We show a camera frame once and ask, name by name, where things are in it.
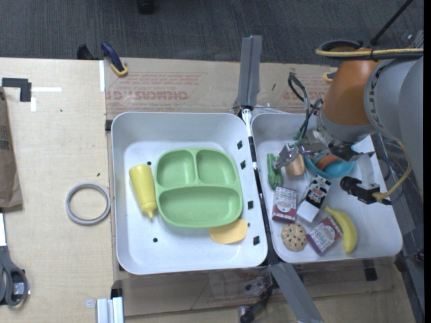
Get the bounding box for grey scissors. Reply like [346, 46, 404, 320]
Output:
[0, 245, 31, 308]

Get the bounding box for yellow squeeze bottle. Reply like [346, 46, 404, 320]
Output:
[129, 164, 158, 219]

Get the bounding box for blue bowl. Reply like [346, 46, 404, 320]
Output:
[302, 152, 356, 180]

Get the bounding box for tan cup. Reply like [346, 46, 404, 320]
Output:
[285, 153, 306, 178]

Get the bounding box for black cylinder on white bracket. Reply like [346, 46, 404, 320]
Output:
[339, 153, 382, 205]

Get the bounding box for green toy vegetable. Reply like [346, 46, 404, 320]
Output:
[266, 153, 284, 190]

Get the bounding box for yellow flat cheese slice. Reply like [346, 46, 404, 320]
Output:
[209, 217, 249, 246]

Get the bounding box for red and white box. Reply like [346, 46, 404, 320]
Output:
[271, 185, 298, 223]

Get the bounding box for brown paper bag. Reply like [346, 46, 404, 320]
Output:
[0, 85, 24, 210]

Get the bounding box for grey tape roll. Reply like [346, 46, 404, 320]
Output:
[65, 182, 112, 226]

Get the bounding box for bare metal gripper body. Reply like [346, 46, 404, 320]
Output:
[302, 128, 375, 163]

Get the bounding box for brown cardboard board red print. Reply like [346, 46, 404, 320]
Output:
[103, 57, 405, 317]

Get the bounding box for cow print milk carton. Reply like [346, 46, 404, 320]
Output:
[296, 174, 332, 223]

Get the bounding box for white plastic tray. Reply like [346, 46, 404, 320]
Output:
[250, 112, 404, 265]
[110, 111, 269, 276]

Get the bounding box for yellow banana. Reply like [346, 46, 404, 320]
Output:
[323, 205, 358, 254]

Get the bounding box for purple and white box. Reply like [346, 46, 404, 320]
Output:
[305, 215, 343, 256]

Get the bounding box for brown chocolate chip biscuit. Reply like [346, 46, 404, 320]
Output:
[280, 222, 308, 252]

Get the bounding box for orange toy food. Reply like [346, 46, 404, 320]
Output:
[315, 153, 341, 171]

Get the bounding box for green divided plate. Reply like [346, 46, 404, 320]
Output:
[154, 147, 244, 229]

